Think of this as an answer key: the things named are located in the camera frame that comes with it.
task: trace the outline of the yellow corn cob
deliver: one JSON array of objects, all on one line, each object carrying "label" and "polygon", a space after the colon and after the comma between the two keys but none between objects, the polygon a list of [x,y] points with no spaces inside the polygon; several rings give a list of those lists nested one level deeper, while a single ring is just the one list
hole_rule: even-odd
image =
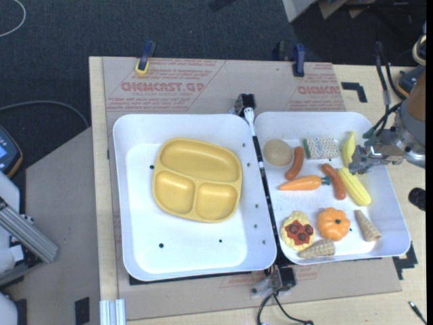
[{"label": "yellow corn cob", "polygon": [[346,187],[346,191],[358,206],[370,204],[371,197],[357,176],[350,173],[347,167],[339,169],[338,174]]},{"label": "yellow corn cob", "polygon": [[343,161],[344,164],[347,166],[352,162],[352,155],[355,152],[355,132],[351,131],[350,136],[347,139],[347,141],[343,145]]}]

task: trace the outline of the table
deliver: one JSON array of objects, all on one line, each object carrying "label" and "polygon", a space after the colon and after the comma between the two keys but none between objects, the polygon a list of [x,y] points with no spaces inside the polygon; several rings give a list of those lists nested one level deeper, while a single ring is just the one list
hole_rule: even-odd
[{"label": "table", "polygon": [[[99,283],[101,300],[118,298],[116,257],[110,189],[110,168],[107,159],[108,138],[104,97],[104,72],[101,57],[90,57],[90,87],[92,105],[93,155],[95,167],[95,195],[97,212],[97,237],[99,254]],[[398,76],[404,68],[393,68]],[[374,66],[334,65],[338,82],[360,83],[368,102],[359,102],[355,91],[342,90],[344,105],[348,111],[366,116],[373,124],[383,115],[382,88]],[[392,104],[400,99],[392,95]],[[407,162],[388,166],[390,178],[403,215],[407,222],[417,265],[405,269],[401,280],[402,291],[391,294],[330,299],[286,305],[287,312],[296,318],[312,319],[316,324],[416,324],[417,319],[408,301],[413,301],[426,316],[426,214],[407,199],[415,188],[426,187],[425,170]],[[256,307],[227,311],[158,318],[159,324],[255,324]],[[289,324],[276,305],[265,308],[262,321],[270,324]],[[155,324],[155,320],[136,320],[128,324]]]}]

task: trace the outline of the orange carrot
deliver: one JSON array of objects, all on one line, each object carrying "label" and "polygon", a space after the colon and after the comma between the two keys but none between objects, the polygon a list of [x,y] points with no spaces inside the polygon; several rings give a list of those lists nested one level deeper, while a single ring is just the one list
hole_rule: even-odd
[{"label": "orange carrot", "polygon": [[317,175],[308,175],[281,184],[278,187],[278,190],[314,190],[317,189],[321,184],[329,185],[330,182],[331,180],[329,176],[320,178]]},{"label": "orange carrot", "polygon": [[336,198],[338,200],[344,200],[346,198],[346,187],[338,172],[330,164],[323,164],[322,171],[331,178]]},{"label": "orange carrot", "polygon": [[295,179],[302,168],[302,164],[304,163],[304,148],[300,146],[295,147],[293,154],[294,160],[292,167],[290,167],[290,169],[284,175],[289,181]]}]

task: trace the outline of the yellow divided plate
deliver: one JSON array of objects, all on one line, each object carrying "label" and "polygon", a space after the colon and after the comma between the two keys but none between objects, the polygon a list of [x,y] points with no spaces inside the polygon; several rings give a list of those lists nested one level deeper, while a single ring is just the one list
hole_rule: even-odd
[{"label": "yellow divided plate", "polygon": [[236,211],[241,187],[241,163],[227,148],[174,138],[158,152],[152,193],[167,213],[208,223],[224,221]]}]

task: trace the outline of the toy carrot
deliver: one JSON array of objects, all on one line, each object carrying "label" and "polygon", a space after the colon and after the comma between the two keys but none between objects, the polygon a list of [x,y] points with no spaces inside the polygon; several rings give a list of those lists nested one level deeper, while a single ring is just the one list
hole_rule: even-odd
[{"label": "toy carrot", "polygon": [[331,183],[329,176],[320,178],[317,175],[308,175],[296,178],[287,183],[281,184],[279,190],[314,190],[320,185],[326,184],[327,186]]}]

